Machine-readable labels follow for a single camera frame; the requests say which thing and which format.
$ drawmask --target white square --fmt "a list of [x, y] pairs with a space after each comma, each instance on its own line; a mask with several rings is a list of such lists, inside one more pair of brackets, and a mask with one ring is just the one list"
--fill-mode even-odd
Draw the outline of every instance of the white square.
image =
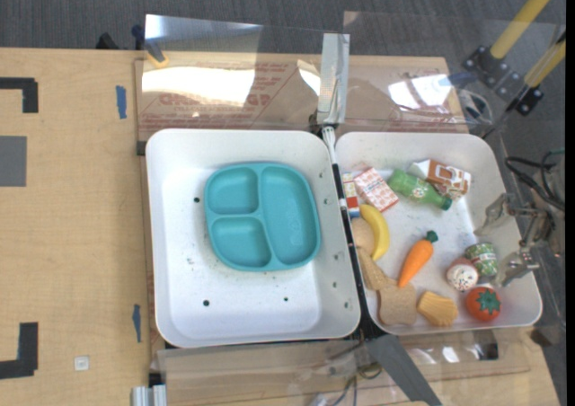
[[83, 355], [81, 357], [74, 358], [74, 369], [76, 371], [87, 371], [90, 369], [90, 357]]

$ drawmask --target gray square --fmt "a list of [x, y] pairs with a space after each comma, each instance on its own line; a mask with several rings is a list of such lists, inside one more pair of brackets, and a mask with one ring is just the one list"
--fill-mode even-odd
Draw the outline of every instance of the gray square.
[[26, 186], [26, 137], [0, 137], [0, 187]]

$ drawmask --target green can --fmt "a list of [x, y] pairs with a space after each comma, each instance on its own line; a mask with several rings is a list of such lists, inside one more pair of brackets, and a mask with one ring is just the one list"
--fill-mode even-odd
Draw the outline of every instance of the green can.
[[465, 257], [470, 260], [481, 277], [494, 277], [499, 270], [497, 254], [491, 243], [477, 243], [465, 249]]

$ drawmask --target plastic tray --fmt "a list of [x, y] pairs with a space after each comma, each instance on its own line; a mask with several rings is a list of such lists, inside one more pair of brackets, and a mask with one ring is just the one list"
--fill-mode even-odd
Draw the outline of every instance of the plastic tray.
[[319, 250], [314, 195], [302, 174], [285, 164], [218, 170], [206, 183], [204, 207], [212, 248], [234, 269], [293, 269]]
[[[308, 182], [321, 244], [302, 267], [246, 272], [225, 265], [208, 236], [204, 189], [238, 162], [289, 165]], [[327, 147], [303, 131], [165, 129], [146, 145], [155, 318], [166, 341], [196, 348], [336, 339], [360, 309]]]
[[428, 230], [434, 230], [439, 237], [434, 243], [435, 252], [411, 282], [418, 291], [418, 297], [424, 290], [429, 290], [455, 300], [459, 315], [453, 326], [430, 326], [421, 315], [413, 325], [384, 325], [377, 315], [376, 292], [366, 289], [370, 316], [382, 330], [396, 335], [411, 335], [529, 326], [539, 319], [542, 301], [533, 274], [512, 281], [508, 287], [497, 288], [502, 310], [500, 316], [491, 322], [480, 322], [468, 315], [464, 294], [448, 285], [445, 279], [449, 264], [462, 256], [467, 246], [493, 243], [500, 259], [519, 247], [521, 237], [515, 220], [492, 230], [488, 236], [478, 237], [473, 233], [483, 225], [485, 208], [506, 191], [495, 155], [483, 140], [466, 134], [354, 132], [337, 141], [336, 155], [342, 171], [371, 166], [384, 179], [395, 168], [407, 170], [411, 163], [429, 158], [472, 174], [469, 192], [448, 211], [419, 205], [400, 196], [399, 203], [384, 211], [391, 242], [388, 252], [377, 262], [388, 277], [397, 278], [411, 246]]

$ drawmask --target teal plate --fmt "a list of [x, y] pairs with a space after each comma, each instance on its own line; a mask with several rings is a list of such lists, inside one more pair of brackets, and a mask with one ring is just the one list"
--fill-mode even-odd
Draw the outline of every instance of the teal plate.
[[233, 269], [301, 267], [320, 248], [320, 226], [305, 177], [280, 163], [242, 163], [214, 172], [204, 189], [209, 239]]

